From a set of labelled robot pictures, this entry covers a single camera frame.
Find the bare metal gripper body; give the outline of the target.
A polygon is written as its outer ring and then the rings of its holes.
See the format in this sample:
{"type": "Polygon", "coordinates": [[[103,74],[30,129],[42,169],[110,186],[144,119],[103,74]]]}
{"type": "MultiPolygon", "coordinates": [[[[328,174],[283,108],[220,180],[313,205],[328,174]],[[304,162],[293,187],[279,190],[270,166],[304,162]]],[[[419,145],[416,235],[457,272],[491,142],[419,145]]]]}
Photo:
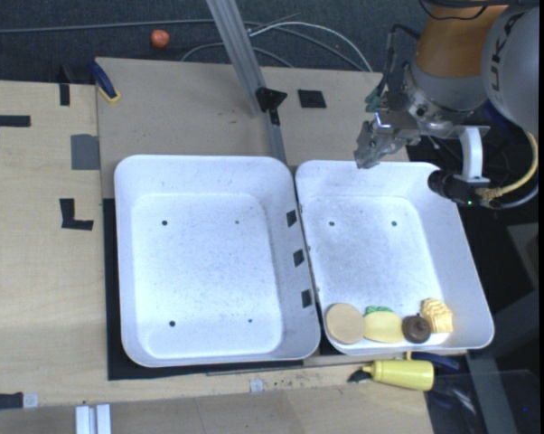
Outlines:
{"type": "Polygon", "coordinates": [[[424,136],[453,138],[455,128],[469,116],[469,111],[443,107],[419,90],[387,91],[375,108],[374,142],[380,146],[412,146],[424,136]]]}

